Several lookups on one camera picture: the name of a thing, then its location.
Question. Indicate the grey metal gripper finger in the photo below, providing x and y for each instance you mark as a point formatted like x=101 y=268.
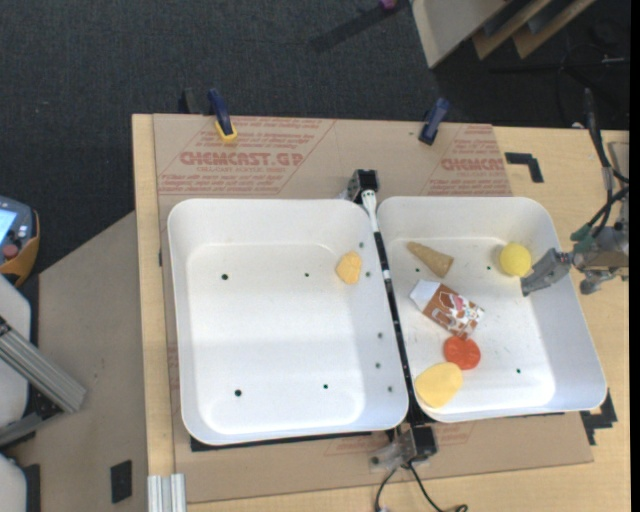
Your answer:
x=547 y=272
x=595 y=282

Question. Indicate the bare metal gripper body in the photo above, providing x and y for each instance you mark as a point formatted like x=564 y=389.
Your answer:
x=607 y=259

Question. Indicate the yellow toy lemon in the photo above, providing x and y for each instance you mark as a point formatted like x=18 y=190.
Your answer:
x=515 y=259

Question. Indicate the white plastic tray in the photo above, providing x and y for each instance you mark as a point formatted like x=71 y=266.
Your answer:
x=275 y=325
x=525 y=340

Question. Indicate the brown and white carton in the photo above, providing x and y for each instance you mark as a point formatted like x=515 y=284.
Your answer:
x=452 y=310

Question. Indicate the tan toy ice-cream cone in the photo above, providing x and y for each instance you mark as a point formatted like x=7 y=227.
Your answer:
x=432 y=257

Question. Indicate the orange toy tomato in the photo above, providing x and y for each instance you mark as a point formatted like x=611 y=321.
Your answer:
x=462 y=352

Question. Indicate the yellow toy potato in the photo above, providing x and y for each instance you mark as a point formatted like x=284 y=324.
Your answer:
x=438 y=384

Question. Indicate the thin black and white rod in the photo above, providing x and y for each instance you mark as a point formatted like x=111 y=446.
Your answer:
x=386 y=270

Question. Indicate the yellow-orange toy biscuit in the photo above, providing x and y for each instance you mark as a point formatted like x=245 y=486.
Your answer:
x=349 y=268

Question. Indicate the brown cardboard board red print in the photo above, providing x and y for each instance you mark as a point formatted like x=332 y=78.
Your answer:
x=250 y=150

